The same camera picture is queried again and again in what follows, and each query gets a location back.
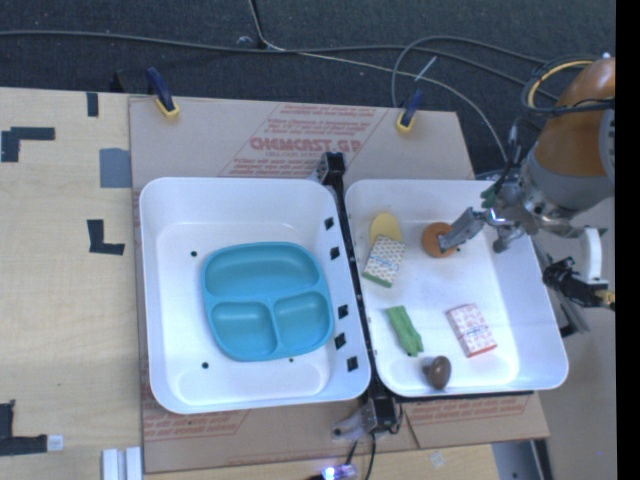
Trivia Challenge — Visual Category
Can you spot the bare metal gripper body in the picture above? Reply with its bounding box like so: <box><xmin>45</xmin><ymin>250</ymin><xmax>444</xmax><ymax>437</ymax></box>
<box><xmin>487</xmin><ymin>179</ymin><xmax>577</xmax><ymax>238</ymax></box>

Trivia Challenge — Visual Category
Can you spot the brown cardboard board red print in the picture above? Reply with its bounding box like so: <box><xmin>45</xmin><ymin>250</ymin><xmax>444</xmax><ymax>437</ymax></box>
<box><xmin>127</xmin><ymin>95</ymin><xmax>552</xmax><ymax>475</ymax></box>

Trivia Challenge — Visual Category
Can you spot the brown toy mushroom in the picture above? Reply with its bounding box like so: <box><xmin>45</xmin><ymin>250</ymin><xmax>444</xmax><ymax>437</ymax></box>
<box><xmin>421</xmin><ymin>354</ymin><xmax>453</xmax><ymax>391</ymax></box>

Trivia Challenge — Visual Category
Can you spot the orange doughnut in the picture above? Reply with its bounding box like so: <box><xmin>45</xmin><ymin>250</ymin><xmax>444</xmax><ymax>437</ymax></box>
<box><xmin>420</xmin><ymin>221</ymin><xmax>461</xmax><ymax>260</ymax></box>

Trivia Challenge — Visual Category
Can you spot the white and green carton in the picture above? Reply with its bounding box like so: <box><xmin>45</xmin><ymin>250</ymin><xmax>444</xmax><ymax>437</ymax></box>
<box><xmin>361</xmin><ymin>233</ymin><xmax>408</xmax><ymax>290</ymax></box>

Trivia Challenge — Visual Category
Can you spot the black cylinder on white bracket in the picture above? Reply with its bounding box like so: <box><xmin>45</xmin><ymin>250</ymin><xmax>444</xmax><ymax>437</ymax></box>
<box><xmin>542</xmin><ymin>225</ymin><xmax>614</xmax><ymax>310</ymax></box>

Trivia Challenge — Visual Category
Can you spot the green toy vegetable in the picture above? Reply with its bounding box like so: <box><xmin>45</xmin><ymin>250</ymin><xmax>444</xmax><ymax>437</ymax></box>
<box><xmin>384</xmin><ymin>304</ymin><xmax>426</xmax><ymax>358</ymax></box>

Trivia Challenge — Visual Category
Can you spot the blue divided plate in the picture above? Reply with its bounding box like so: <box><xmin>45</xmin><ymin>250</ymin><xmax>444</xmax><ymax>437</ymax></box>
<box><xmin>200</xmin><ymin>241</ymin><xmax>336</xmax><ymax>363</ymax></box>

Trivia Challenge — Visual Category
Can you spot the black block with thin wires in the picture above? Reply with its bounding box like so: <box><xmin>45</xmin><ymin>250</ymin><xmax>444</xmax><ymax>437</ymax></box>
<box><xmin>366</xmin><ymin>396</ymin><xmax>402</xmax><ymax>433</ymax></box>

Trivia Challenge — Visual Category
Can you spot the pink and white carton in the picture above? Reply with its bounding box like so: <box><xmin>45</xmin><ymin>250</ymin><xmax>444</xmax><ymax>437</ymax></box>
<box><xmin>444</xmin><ymin>302</ymin><xmax>500</xmax><ymax>359</ymax></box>

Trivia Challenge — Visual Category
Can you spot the thin black rod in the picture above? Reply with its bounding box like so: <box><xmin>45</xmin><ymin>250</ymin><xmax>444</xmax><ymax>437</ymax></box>
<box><xmin>335</xmin><ymin>180</ymin><xmax>385</xmax><ymax>400</ymax></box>

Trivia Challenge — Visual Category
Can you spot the white plastic tray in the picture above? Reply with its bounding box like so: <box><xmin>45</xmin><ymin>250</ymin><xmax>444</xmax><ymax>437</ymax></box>
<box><xmin>138</xmin><ymin>176</ymin><xmax>373</xmax><ymax>416</ymax></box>
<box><xmin>344</xmin><ymin>178</ymin><xmax>571</xmax><ymax>399</ymax></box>

